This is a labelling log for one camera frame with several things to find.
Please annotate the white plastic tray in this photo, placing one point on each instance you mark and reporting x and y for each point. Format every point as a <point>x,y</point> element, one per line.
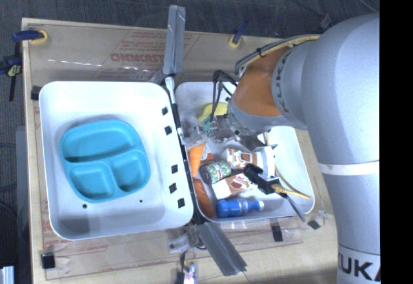
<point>106,95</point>
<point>290,160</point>

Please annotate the black cylinder on white bracket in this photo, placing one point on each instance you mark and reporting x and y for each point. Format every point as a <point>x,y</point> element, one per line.
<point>259,179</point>

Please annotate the brown cardboard board, red print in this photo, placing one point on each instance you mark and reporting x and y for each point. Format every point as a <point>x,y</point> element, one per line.
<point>96,50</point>

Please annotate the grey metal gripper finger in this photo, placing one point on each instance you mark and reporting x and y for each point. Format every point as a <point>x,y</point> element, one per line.
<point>197,133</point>
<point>209,138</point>

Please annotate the green can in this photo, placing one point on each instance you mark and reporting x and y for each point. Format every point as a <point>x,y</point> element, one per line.
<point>217,171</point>

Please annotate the yellow banana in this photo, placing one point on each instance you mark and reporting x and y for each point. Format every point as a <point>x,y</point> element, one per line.
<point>222,109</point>

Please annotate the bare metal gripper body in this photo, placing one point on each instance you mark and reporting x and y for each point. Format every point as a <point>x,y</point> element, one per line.
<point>224,127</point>

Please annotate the red sausage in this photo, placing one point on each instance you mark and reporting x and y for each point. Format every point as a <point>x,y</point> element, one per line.
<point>204,197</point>

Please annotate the blue divided plate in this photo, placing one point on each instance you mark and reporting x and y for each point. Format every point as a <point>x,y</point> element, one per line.
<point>103,160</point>

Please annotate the blue bottle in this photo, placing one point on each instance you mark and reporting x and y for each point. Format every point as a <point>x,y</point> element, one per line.
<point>235,208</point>

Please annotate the orange carrot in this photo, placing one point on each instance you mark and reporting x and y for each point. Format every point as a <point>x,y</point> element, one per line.
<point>194,160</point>

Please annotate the orange packet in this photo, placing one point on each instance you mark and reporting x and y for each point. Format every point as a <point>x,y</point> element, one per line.
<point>208,155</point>

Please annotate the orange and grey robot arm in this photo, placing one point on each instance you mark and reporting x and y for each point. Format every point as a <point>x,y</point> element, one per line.
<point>338,108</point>

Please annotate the white carton with pink print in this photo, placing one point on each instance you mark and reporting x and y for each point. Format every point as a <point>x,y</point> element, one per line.
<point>232,186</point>

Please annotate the white carton with orange print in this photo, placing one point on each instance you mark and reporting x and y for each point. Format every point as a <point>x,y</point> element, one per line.
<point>240,157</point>

